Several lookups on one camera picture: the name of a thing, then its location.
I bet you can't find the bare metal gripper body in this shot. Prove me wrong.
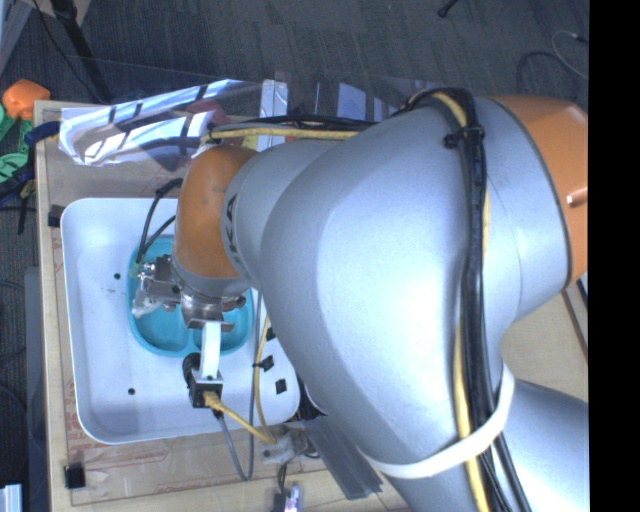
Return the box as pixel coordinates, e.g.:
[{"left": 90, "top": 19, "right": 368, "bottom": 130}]
[{"left": 135, "top": 253, "right": 247, "bottom": 331}]

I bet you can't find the blue divided plate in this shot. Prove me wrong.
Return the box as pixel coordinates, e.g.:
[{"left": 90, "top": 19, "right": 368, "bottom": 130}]
[{"left": 125, "top": 234, "right": 255, "bottom": 358}]

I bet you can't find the white plastic tray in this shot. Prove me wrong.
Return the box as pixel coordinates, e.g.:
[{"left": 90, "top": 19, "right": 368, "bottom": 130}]
[{"left": 59, "top": 197, "right": 302, "bottom": 446}]

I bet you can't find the black cylinder on white bracket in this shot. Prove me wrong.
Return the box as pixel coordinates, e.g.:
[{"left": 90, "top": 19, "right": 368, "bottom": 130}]
[{"left": 181, "top": 322, "right": 225, "bottom": 410}]

